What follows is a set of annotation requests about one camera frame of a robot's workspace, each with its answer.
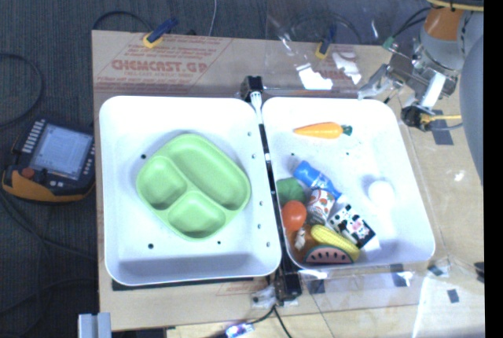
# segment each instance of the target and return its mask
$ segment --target wooden table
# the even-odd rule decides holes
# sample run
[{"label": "wooden table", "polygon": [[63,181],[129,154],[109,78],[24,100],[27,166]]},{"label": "wooden table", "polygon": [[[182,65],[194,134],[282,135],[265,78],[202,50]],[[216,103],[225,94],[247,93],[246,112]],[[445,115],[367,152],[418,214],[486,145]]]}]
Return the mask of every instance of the wooden table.
[{"label": "wooden table", "polygon": [[[167,336],[213,336],[237,320],[253,320],[267,312],[252,308],[251,302],[251,294],[266,287],[265,278],[139,289],[113,284],[105,267],[99,109],[120,94],[238,97],[247,75],[261,75],[271,90],[294,94],[303,88],[297,74],[301,53],[309,56],[315,46],[296,43],[298,54],[286,56],[280,42],[165,35],[160,47],[148,50],[141,45],[142,36],[93,31],[100,309],[111,314],[113,331],[175,327]],[[379,46],[333,49],[344,57],[354,56],[364,79],[391,56]],[[327,94],[354,97],[355,86],[341,75],[337,63],[329,58],[323,66],[317,70],[334,83]],[[398,117],[410,92],[404,89],[389,102]],[[458,114],[457,93],[437,108]],[[392,274],[382,273],[341,275],[324,281],[318,290],[304,281],[297,303],[279,309],[295,338],[467,336],[485,331],[484,284],[473,266],[484,261],[483,189],[464,132],[451,132],[452,145],[436,145],[431,133],[400,127],[434,230],[436,252],[428,265],[401,275],[406,281],[402,287],[393,283]],[[255,327],[249,336],[285,336],[274,316]]]}]

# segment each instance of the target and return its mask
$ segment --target corn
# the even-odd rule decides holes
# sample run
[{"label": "corn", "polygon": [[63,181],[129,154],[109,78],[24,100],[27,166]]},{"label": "corn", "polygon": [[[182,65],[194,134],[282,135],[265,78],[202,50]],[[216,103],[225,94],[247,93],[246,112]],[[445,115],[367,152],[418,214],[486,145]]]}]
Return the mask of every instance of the corn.
[{"label": "corn", "polygon": [[360,256],[360,249],[351,243],[347,238],[323,225],[313,225],[311,236],[319,244],[329,244],[343,249],[352,259],[356,261]]}]

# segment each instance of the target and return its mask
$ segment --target watermelon slice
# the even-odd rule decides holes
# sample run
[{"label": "watermelon slice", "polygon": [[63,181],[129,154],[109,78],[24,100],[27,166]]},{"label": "watermelon slice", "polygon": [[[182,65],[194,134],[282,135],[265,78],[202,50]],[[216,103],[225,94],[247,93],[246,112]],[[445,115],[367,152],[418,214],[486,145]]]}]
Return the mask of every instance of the watermelon slice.
[{"label": "watermelon slice", "polygon": [[304,257],[305,263],[352,264],[353,259],[342,248],[322,244],[313,247]]}]

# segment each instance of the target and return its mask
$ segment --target tomato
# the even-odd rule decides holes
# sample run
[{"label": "tomato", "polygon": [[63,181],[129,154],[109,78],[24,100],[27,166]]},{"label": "tomato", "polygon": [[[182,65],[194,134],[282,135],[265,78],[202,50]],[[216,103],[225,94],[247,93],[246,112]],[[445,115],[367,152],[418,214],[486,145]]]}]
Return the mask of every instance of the tomato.
[{"label": "tomato", "polygon": [[299,230],[307,217],[306,206],[297,200],[290,200],[281,209],[281,219],[286,230]]}]

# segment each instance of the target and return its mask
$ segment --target toy carrot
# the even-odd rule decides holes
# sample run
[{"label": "toy carrot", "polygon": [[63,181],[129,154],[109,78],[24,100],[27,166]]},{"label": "toy carrot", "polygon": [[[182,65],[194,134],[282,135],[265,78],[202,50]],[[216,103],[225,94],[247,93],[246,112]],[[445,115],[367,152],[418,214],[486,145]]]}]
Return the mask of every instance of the toy carrot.
[{"label": "toy carrot", "polygon": [[338,138],[341,134],[351,135],[352,126],[340,126],[334,122],[316,123],[309,126],[298,127],[294,133],[318,138]]}]

